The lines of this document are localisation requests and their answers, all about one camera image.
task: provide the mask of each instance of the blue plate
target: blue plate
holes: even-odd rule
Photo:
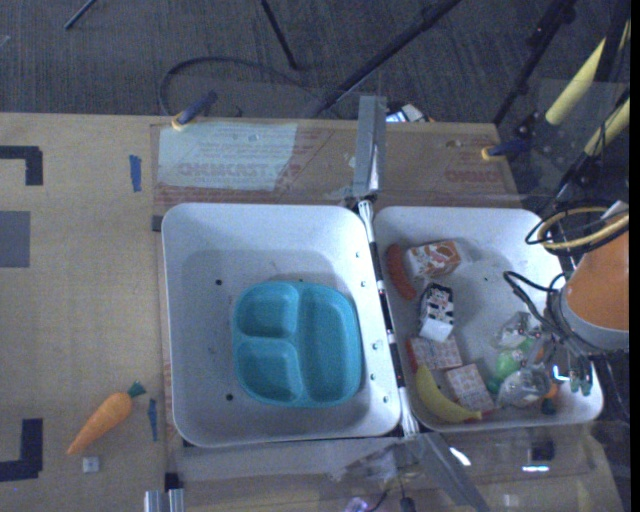
[[[356,309],[333,288],[296,281],[252,286],[236,302],[232,333],[236,375],[256,400],[330,407],[360,387]]]

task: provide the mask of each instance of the blue tape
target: blue tape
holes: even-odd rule
[[[131,167],[131,184],[134,192],[142,192],[142,160],[139,156],[129,155],[129,165]]]

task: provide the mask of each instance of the yellow banana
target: yellow banana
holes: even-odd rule
[[[418,396],[429,412],[441,420],[449,423],[462,423],[469,419],[482,419],[481,411],[471,411],[449,400],[438,389],[436,380],[425,365],[421,365],[416,372],[416,387]]]

